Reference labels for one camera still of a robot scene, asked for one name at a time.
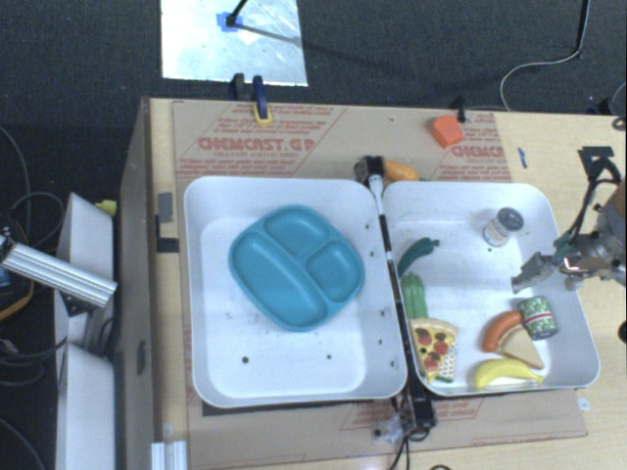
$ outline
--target toy pizza slice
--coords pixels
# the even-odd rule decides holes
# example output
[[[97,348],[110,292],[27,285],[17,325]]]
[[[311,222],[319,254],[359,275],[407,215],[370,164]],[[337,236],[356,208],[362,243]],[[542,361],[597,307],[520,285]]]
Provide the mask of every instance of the toy pizza slice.
[[[536,369],[542,369],[545,364],[540,358],[527,330],[520,324],[507,330],[499,339],[497,353],[511,358],[517,358]]]
[[[458,328],[437,318],[413,318],[410,320],[411,337],[418,355],[418,363],[427,383],[445,374],[442,379],[453,381]]]

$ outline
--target blue plate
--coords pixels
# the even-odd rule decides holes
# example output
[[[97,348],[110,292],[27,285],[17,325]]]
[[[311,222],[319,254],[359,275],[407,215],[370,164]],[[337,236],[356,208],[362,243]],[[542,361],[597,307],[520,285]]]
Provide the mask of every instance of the blue plate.
[[[310,331],[350,302],[363,284],[355,249],[320,214],[278,209],[231,245],[230,271],[255,305],[290,331]]]

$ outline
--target toy can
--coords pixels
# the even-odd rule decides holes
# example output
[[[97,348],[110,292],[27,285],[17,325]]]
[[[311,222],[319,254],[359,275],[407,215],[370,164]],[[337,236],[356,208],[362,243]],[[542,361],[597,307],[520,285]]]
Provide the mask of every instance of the toy can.
[[[557,332],[551,307],[544,296],[520,302],[518,309],[522,313],[522,324],[532,340],[544,340]]]
[[[504,246],[523,224],[520,212],[512,208],[502,208],[483,229],[483,238],[491,246]]]

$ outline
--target can lid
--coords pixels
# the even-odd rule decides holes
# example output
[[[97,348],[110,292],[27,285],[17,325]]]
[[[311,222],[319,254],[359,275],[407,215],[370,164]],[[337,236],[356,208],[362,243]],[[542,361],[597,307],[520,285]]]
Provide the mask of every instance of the can lid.
[[[520,212],[512,208],[502,208],[497,214],[497,219],[509,231],[518,231],[524,224]]]

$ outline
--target black floor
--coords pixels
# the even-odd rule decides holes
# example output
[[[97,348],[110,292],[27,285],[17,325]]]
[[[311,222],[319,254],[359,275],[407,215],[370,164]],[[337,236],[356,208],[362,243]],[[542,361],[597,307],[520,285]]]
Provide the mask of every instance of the black floor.
[[[591,0],[582,54],[522,70],[506,84],[514,110],[592,111],[625,80],[627,0]],[[514,66],[568,56],[582,0],[298,0],[308,88],[271,87],[281,102],[498,106]],[[161,78],[160,0],[0,0],[0,124],[24,151],[33,190],[115,197],[142,95],[225,99],[221,83]],[[624,89],[615,111],[624,114]],[[24,194],[22,171],[0,136],[0,211]],[[33,240],[56,220],[33,204]],[[53,343],[42,293],[0,327],[25,352]],[[0,387],[0,417],[54,466],[54,364],[37,384]],[[0,366],[0,378],[6,372]],[[0,427],[0,467],[36,468]]]

